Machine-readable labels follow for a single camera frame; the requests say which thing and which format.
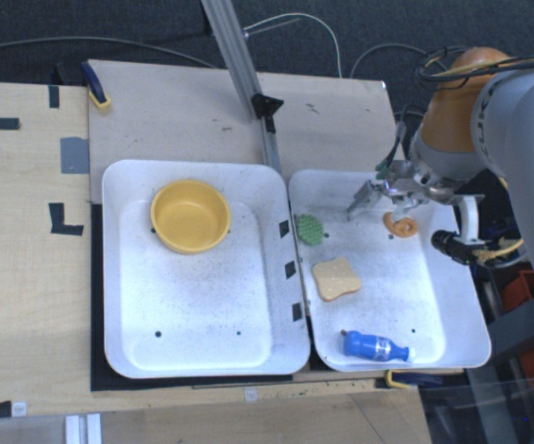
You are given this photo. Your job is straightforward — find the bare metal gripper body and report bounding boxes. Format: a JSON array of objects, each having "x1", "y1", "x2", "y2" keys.
[{"x1": 379, "y1": 159, "x2": 457, "y2": 205}]

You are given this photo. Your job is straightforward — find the orange toy pretzel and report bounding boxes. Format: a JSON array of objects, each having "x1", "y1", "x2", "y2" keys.
[{"x1": 382, "y1": 210, "x2": 420, "y2": 240}]

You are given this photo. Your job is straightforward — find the green toy grapes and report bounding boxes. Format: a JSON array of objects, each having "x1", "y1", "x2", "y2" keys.
[{"x1": 293, "y1": 213, "x2": 330, "y2": 248}]

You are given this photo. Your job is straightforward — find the tan toy bread slice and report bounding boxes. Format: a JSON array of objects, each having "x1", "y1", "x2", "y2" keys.
[{"x1": 311, "y1": 255, "x2": 364, "y2": 303}]

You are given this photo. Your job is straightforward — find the thin black rod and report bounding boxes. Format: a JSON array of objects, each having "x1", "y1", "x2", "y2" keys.
[{"x1": 288, "y1": 187, "x2": 314, "y2": 337}]

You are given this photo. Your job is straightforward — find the white plastic tray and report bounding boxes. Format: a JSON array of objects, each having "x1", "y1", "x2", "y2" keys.
[
  {"x1": 101, "y1": 158, "x2": 312, "y2": 380},
  {"x1": 287, "y1": 168, "x2": 493, "y2": 374}
]

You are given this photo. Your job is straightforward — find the blue plastic bottle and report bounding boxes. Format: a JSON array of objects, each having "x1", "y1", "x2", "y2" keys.
[{"x1": 341, "y1": 328, "x2": 417, "y2": 364}]

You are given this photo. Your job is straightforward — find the yellow bowl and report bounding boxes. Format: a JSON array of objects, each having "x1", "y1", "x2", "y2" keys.
[{"x1": 149, "y1": 179, "x2": 233, "y2": 256}]

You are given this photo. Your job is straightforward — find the pale wooden board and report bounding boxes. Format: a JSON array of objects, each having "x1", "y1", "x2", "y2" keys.
[{"x1": 86, "y1": 58, "x2": 466, "y2": 384}]

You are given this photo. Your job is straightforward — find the black cylinder on white bracket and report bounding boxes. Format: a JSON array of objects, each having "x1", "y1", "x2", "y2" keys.
[{"x1": 429, "y1": 193, "x2": 488, "y2": 267}]

